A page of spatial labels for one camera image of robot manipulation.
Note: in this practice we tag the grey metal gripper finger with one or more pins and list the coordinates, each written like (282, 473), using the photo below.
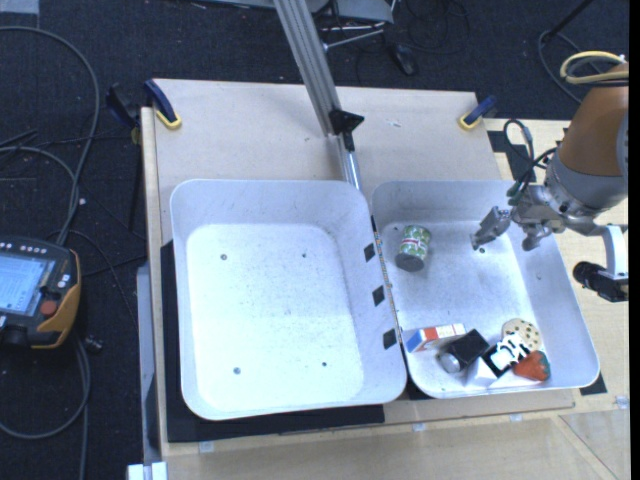
(490, 228)
(535, 237)

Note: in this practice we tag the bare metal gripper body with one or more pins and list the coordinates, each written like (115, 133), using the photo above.
(542, 209)

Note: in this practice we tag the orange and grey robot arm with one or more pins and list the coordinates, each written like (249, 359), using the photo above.
(595, 128)

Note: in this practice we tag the white plastic tray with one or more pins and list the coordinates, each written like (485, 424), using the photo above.
(465, 288)
(270, 308)

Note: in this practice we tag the green and white can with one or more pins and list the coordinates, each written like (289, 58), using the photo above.
(413, 248)

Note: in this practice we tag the pale dotted biscuit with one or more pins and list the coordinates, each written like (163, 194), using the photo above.
(525, 330)

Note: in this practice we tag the black box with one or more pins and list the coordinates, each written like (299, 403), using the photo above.
(467, 347)

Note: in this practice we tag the black and white carton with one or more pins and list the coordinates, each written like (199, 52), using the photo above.
(505, 355)

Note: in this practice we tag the red white and blue carton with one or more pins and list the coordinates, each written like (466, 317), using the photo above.
(432, 337)

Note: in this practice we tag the red strawberry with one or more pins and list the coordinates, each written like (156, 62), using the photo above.
(534, 367)

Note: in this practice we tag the white pointed carton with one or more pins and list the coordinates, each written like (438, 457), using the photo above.
(481, 374)

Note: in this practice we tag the pale wood board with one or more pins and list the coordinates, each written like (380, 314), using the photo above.
(250, 133)

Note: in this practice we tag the black cylinder on white bracket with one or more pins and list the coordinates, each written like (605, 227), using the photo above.
(602, 278)

